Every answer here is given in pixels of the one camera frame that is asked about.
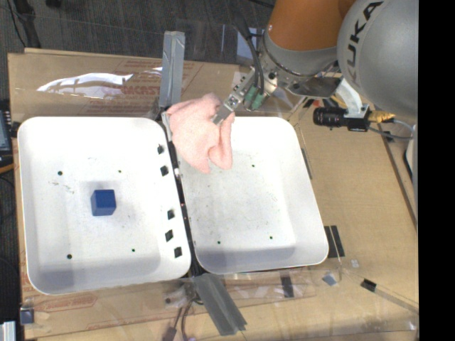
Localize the white plastic tray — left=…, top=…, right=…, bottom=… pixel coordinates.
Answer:
left=16, top=116, right=192, bottom=296
left=176, top=116, right=330, bottom=276

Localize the black cylinder on white bracket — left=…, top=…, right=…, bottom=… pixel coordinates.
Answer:
left=312, top=78, right=371, bottom=133

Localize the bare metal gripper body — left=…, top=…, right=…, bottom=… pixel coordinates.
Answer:
left=224, top=60, right=345, bottom=112

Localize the brown cardboard board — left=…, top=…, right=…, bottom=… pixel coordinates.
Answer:
left=6, top=47, right=419, bottom=341

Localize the pink cloth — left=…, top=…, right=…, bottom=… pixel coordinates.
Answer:
left=166, top=92, right=236, bottom=175

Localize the blue cube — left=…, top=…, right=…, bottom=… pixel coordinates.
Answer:
left=90, top=189, right=117, bottom=217

